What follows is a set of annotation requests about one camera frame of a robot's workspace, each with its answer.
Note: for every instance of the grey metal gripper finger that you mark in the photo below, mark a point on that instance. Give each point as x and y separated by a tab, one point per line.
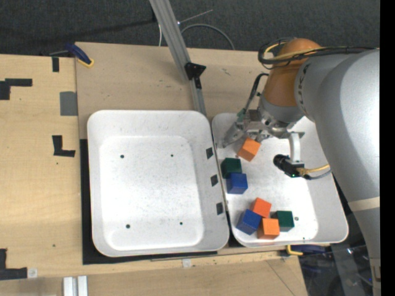
233	136
263	136

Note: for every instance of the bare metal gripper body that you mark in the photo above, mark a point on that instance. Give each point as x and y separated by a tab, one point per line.
260	125

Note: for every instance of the orange cube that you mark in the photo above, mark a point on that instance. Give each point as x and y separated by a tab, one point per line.
249	150
260	207
268	228

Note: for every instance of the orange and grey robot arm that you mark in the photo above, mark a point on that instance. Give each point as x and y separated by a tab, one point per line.
345	109

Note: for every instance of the green cube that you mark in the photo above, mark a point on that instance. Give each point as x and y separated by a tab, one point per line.
285	220
231	166

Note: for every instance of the blue cube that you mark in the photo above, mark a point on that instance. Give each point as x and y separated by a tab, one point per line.
248	221
237	183

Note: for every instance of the white plastic tray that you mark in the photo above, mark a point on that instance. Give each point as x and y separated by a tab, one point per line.
148	190
277	193

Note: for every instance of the brown flat board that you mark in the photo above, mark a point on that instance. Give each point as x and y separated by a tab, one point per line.
139	82

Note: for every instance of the black cylinder on white bracket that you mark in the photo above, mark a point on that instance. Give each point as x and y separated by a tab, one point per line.
288	165

